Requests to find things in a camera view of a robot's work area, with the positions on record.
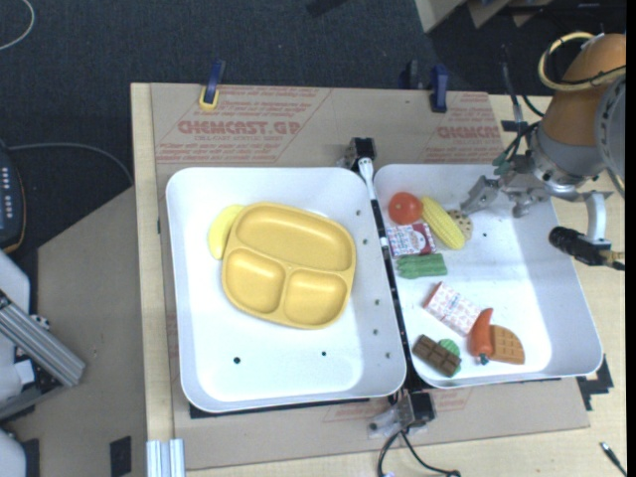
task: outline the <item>red tomato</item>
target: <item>red tomato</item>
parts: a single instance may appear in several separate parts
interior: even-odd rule
[[[411,193],[395,193],[389,201],[389,217],[399,225],[410,225],[421,217],[421,201]]]

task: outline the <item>yellow banana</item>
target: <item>yellow banana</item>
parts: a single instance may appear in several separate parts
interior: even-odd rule
[[[230,230],[242,209],[243,205],[230,205],[225,207],[217,218],[212,221],[208,230],[208,247],[214,258],[223,259]]]

